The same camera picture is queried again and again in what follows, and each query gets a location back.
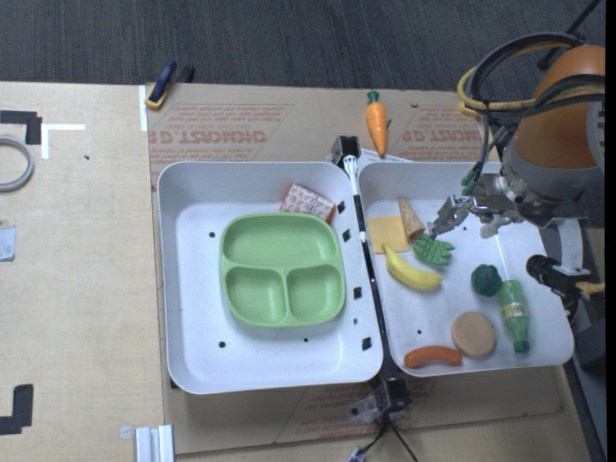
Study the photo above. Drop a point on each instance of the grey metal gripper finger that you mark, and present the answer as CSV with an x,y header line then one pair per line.
x,y
458,212
442,218

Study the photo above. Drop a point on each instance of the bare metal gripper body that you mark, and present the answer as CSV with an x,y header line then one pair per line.
x,y
495,197

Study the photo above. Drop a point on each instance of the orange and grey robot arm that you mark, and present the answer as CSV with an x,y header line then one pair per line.
x,y
558,128

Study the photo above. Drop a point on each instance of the tan waffle cone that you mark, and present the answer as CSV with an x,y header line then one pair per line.
x,y
410,217

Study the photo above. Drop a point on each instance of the green grapes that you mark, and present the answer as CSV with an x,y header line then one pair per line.
x,y
433,249

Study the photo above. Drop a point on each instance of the yellow cheese slice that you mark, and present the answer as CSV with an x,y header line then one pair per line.
x,y
387,234

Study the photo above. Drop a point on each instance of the yellow banana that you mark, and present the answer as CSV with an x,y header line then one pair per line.
x,y
414,276

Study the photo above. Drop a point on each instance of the dark green broccoli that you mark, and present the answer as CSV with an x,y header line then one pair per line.
x,y
486,279

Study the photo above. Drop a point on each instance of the white plastic tray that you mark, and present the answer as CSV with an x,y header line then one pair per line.
x,y
202,344
447,306

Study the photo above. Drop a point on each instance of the thin black and white rod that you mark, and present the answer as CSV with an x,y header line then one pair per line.
x,y
373,277

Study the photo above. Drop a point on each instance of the orange carrot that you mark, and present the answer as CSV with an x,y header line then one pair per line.
x,y
377,125

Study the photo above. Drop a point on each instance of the green plastic bottle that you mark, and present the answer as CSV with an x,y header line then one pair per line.
x,y
514,313

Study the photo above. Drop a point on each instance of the tan round biscuit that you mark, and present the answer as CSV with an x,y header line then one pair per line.
x,y
473,334

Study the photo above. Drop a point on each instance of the orange and white carton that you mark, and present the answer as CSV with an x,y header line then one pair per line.
x,y
308,202

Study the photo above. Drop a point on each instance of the orange sausage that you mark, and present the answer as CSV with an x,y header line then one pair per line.
x,y
433,356

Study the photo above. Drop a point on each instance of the green divided plate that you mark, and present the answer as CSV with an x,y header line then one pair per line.
x,y
281,238

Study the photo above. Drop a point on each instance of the brown cardboard board red print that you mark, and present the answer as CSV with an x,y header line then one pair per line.
x,y
289,128

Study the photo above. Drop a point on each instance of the grey tape roll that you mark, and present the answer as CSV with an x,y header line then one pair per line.
x,y
29,161

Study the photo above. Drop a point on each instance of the black cylinder on white bracket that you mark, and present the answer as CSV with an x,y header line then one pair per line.
x,y
553,272

